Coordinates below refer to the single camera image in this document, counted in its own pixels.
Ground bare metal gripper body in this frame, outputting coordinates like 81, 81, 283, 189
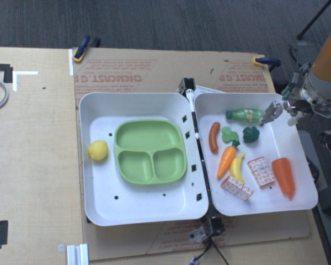
282, 90, 331, 119

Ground green bottle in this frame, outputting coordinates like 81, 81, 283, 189
225, 108, 266, 123

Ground dark green broccoli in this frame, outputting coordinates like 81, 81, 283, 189
242, 125, 261, 144

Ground light green grapes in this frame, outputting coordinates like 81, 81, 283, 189
221, 126, 240, 144

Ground red sausage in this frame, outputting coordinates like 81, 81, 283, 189
208, 121, 221, 154

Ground orange and white carton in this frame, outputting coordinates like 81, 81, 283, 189
220, 174, 255, 202
247, 156, 277, 189

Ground orange bottle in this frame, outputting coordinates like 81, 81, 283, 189
271, 157, 296, 202

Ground orange carrot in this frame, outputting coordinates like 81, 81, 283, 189
216, 140, 241, 180

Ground yellow banana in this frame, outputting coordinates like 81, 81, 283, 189
229, 151, 247, 185

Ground white paper sheet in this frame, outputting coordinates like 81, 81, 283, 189
194, 84, 227, 94

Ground thin black and white rod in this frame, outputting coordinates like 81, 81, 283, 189
185, 89, 213, 218

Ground white plastic tray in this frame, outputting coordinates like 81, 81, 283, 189
194, 92, 319, 218
79, 92, 210, 227

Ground brown cardboard board red print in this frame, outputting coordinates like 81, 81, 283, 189
72, 47, 313, 262

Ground green divided plate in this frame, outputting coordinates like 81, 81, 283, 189
114, 119, 188, 186

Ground yellow lemon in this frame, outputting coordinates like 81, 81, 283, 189
87, 140, 109, 161

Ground black cylinder on white bracket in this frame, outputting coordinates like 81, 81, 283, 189
317, 130, 331, 153

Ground black block with thin wires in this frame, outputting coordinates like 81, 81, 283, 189
189, 216, 227, 244
177, 77, 197, 95

